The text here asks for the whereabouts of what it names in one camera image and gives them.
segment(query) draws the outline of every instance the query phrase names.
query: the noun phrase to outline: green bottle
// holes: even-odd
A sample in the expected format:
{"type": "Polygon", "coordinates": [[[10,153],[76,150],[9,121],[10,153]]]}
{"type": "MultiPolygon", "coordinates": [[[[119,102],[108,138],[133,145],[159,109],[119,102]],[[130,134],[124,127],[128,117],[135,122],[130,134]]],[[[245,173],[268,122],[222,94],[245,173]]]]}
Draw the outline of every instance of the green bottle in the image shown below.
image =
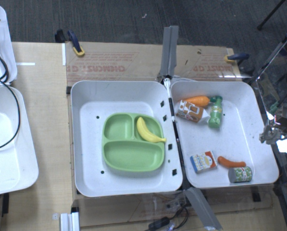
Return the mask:
{"type": "Polygon", "coordinates": [[[219,128],[222,118],[222,97],[212,97],[211,102],[213,102],[214,104],[211,107],[211,118],[209,119],[208,124],[210,128],[219,128]]]}

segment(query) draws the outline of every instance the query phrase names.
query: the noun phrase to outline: hot dog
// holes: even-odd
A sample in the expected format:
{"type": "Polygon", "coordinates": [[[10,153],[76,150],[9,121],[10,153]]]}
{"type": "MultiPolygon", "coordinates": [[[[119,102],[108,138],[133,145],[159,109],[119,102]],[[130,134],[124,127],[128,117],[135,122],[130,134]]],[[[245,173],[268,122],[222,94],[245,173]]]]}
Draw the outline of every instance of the hot dog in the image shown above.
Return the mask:
{"type": "Polygon", "coordinates": [[[246,166],[245,162],[232,162],[232,161],[224,158],[223,156],[219,156],[217,158],[217,161],[219,164],[221,164],[222,166],[225,166],[225,167],[245,167],[246,166]]]}

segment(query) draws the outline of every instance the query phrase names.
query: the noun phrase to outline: tin can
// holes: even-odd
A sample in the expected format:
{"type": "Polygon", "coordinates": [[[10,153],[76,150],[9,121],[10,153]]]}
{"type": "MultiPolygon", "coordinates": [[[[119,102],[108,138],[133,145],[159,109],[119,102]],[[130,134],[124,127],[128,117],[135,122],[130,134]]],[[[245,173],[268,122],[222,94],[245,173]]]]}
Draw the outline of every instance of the tin can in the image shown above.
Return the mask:
{"type": "Polygon", "coordinates": [[[250,167],[233,167],[228,176],[231,183],[248,182],[252,180],[252,170],[250,167]]]}

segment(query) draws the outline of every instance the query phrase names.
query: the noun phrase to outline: orange carrot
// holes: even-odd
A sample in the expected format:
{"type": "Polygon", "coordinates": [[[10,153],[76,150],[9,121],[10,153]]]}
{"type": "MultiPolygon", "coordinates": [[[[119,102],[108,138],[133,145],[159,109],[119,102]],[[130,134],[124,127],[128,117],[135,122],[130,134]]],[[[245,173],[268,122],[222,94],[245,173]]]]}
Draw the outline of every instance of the orange carrot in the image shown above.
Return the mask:
{"type": "Polygon", "coordinates": [[[217,158],[217,161],[219,164],[221,164],[222,166],[225,166],[225,167],[245,167],[246,166],[245,162],[232,162],[232,161],[224,158],[223,156],[219,156],[217,158]]]}
{"type": "Polygon", "coordinates": [[[210,99],[206,96],[196,96],[184,99],[184,101],[190,102],[196,106],[205,107],[209,104],[210,99]]]}

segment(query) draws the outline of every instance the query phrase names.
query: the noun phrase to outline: yellow banana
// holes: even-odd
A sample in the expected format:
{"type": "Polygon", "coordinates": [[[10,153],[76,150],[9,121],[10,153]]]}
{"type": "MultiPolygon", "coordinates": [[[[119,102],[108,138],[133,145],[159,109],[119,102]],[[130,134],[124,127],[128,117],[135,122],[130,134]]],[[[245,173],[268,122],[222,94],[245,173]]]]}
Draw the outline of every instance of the yellow banana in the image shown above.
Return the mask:
{"type": "Polygon", "coordinates": [[[137,130],[140,136],[146,141],[157,143],[157,142],[166,142],[166,138],[160,138],[157,135],[153,134],[145,124],[145,121],[142,117],[139,117],[137,120],[137,130]]]}

